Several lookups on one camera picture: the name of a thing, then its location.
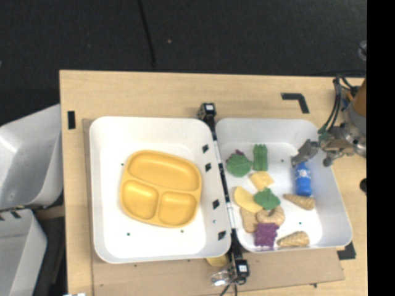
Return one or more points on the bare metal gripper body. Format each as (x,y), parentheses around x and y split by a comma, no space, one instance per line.
(348,140)

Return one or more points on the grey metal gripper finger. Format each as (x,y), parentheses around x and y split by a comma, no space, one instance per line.
(307,151)
(328,160)

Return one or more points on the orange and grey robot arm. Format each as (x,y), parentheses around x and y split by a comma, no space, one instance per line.
(360,103)

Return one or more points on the blue bottle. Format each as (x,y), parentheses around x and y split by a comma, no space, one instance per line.
(303,179)

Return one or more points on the beige ice cream cone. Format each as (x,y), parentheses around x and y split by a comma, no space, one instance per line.
(301,201)
(294,240)

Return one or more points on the pale yellow cheese wedge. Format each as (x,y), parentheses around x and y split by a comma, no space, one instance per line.
(261,180)

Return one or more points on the white plastic tray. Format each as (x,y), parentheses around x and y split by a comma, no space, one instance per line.
(327,214)
(154,245)

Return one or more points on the green leaf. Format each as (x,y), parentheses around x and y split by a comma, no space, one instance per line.
(267,199)

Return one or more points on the green and purple lettuce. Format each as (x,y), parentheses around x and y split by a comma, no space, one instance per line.
(238,165)

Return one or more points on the thin black and white rod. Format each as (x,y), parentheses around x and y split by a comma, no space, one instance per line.
(224,183)

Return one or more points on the beige biscuit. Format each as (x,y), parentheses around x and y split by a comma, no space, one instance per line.
(247,221)

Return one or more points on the purple grapes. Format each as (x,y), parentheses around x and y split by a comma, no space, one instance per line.
(266,234)

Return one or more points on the yellow rounded object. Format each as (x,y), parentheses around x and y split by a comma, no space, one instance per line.
(217,261)

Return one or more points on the yellow divided plate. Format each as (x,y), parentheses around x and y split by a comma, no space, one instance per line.
(160,188)

